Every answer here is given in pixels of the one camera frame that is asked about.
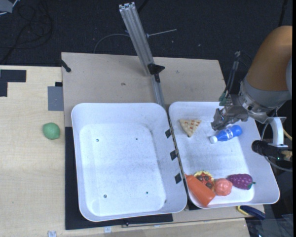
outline empty white tray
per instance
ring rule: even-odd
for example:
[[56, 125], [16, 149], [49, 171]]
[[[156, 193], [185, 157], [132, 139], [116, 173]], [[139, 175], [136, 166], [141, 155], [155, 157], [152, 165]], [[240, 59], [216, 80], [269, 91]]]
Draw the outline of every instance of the empty white tray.
[[78, 201], [94, 222], [174, 213], [187, 194], [165, 110], [82, 103], [72, 110]]
[[[203, 207], [189, 192], [191, 201], [200, 208], [275, 203], [280, 193], [272, 168], [263, 156], [251, 149], [252, 142], [260, 139], [255, 121], [249, 118], [247, 122], [237, 122], [243, 130], [239, 137], [211, 144], [209, 137], [217, 133], [211, 127], [216, 108], [222, 108], [218, 102], [175, 102], [169, 108], [185, 174], [205, 170], [217, 179], [247, 173], [256, 184], [250, 190], [233, 187], [229, 195], [216, 196], [207, 207]], [[181, 128], [179, 119], [200, 119], [202, 122], [189, 138]]]

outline table surface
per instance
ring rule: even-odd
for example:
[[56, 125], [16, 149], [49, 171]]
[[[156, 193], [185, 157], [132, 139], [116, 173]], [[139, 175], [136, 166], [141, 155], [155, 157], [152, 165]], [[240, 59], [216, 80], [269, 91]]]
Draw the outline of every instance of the table surface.
[[[104, 227], [65, 230], [65, 126], [71, 123], [66, 113], [77, 99], [69, 97], [73, 89], [68, 82], [72, 80], [72, 75], [76, 79], [80, 78], [75, 69], [78, 66], [85, 68], [91, 62], [101, 70], [104, 60], [106, 69], [122, 63], [122, 68], [129, 69], [132, 79], [125, 73], [122, 73], [125, 77], [116, 76], [116, 71], [108, 69], [106, 76], [97, 79], [101, 88], [105, 85], [117, 94], [116, 89], [123, 86], [139, 86], [137, 80], [142, 80], [143, 76], [141, 72], [134, 71], [138, 66], [141, 69], [140, 63], [135, 56], [97, 54], [64, 53], [63, 59], [72, 68], [72, 74], [63, 74], [65, 70], [59, 67], [0, 66], [0, 70], [27, 71], [26, 82], [9, 82], [7, 97], [0, 97], [0, 236], [46, 236], [48, 231], [56, 231], [57, 236], [66, 237], [107, 236]], [[155, 62], [166, 67], [164, 74], [160, 74], [166, 105], [184, 99], [216, 101], [224, 90], [218, 61], [157, 57]], [[64, 111], [48, 110], [47, 88], [54, 86], [55, 82], [64, 83], [64, 99], [67, 103]], [[188, 94], [186, 98], [174, 84], [185, 90]], [[128, 88], [124, 87], [123, 90], [134, 92], [134, 89]], [[138, 91], [146, 94], [143, 101], [153, 101], [150, 88], [148, 83], [140, 84]], [[140, 98], [138, 91], [134, 94]], [[115, 101], [114, 98], [106, 99], [103, 94], [95, 96], [98, 96], [98, 102]], [[120, 100], [130, 101], [130, 97]], [[59, 125], [59, 139], [48, 140], [44, 137], [42, 126], [48, 122]], [[254, 207], [264, 211], [263, 205]], [[185, 209], [174, 213], [173, 219], [171, 223], [158, 225], [112, 226], [109, 236], [193, 237], [199, 236], [200, 232], [205, 236], [250, 236], [244, 215], [235, 207], [193, 211]]]

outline pizza slice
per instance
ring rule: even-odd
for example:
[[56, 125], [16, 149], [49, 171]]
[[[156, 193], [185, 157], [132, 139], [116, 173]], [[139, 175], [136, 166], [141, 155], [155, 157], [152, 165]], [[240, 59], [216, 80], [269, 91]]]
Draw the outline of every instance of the pizza slice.
[[180, 119], [179, 122], [188, 137], [191, 137], [202, 121], [199, 119]]

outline carrot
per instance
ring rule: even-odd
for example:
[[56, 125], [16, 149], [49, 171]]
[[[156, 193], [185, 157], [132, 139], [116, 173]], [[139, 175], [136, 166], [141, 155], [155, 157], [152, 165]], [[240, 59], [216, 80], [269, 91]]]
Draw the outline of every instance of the carrot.
[[207, 206], [216, 196], [215, 192], [200, 182], [195, 176], [185, 175], [185, 177], [188, 189], [202, 203], [203, 206]]

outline white bottle cap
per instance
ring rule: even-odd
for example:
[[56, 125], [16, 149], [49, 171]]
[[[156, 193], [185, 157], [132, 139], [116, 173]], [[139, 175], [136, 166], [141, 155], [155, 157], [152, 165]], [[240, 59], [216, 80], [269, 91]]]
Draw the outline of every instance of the white bottle cap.
[[210, 137], [209, 140], [211, 141], [212, 144], [218, 142], [218, 139], [216, 136]]

